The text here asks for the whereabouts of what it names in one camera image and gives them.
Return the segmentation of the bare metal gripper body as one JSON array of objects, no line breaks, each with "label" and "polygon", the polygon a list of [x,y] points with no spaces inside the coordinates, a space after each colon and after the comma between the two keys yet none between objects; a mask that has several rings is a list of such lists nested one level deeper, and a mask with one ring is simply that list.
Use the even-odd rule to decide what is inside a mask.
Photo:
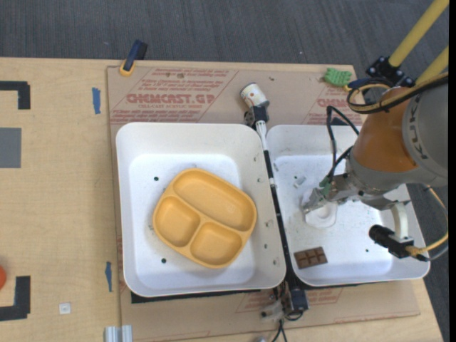
[{"label": "bare metal gripper body", "polygon": [[333,177],[325,176],[317,188],[324,188],[327,191],[326,202],[341,203],[364,194],[357,179],[347,172]]}]

